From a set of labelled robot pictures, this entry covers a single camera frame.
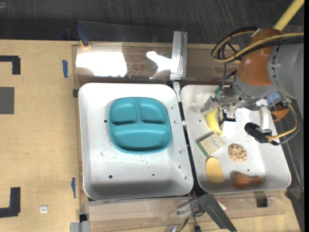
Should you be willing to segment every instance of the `white square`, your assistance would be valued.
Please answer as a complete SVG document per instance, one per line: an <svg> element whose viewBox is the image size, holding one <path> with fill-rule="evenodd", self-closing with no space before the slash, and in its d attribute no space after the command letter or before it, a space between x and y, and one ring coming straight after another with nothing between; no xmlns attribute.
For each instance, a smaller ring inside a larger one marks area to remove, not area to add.
<svg viewBox="0 0 309 232"><path fill-rule="evenodd" d="M41 205L40 213L47 213L47 212L48 212L48 205Z"/></svg>

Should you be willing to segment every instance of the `yellow potato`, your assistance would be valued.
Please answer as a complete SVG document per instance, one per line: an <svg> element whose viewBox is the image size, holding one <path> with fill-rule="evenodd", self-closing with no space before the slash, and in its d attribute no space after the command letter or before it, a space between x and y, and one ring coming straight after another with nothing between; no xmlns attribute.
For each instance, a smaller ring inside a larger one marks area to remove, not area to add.
<svg viewBox="0 0 309 232"><path fill-rule="evenodd" d="M224 181L223 171L220 162L211 157L206 161L205 165L207 178L213 183L222 183Z"/></svg>

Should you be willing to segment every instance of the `teal plate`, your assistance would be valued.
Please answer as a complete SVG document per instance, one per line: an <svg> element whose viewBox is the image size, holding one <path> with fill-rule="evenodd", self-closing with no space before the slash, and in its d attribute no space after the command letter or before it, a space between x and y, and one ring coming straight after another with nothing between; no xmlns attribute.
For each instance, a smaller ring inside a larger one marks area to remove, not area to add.
<svg viewBox="0 0 309 232"><path fill-rule="evenodd" d="M110 136L114 146L130 154L150 154L166 149L172 139L164 106L150 98L122 98L109 109Z"/></svg>

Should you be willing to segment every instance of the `cookie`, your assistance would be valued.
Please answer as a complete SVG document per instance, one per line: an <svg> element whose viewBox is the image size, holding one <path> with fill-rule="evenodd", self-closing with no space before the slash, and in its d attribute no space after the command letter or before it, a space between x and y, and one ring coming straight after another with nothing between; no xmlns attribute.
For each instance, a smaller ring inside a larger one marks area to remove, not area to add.
<svg viewBox="0 0 309 232"><path fill-rule="evenodd" d="M235 162L244 162L247 159L247 151L238 144L232 144L228 147L228 155Z"/></svg>

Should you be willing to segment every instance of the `blue tape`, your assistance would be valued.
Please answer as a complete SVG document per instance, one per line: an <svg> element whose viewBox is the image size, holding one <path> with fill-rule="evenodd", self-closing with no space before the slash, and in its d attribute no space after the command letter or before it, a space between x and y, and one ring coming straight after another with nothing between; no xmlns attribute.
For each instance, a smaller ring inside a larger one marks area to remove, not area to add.
<svg viewBox="0 0 309 232"><path fill-rule="evenodd" d="M63 75L65 78L69 77L68 76L68 62L66 60L62 60L62 70L63 70Z"/></svg>
<svg viewBox="0 0 309 232"><path fill-rule="evenodd" d="M76 199L76 185L75 185L75 178L74 177L72 177L71 187L72 187L72 191L73 191L73 196Z"/></svg>

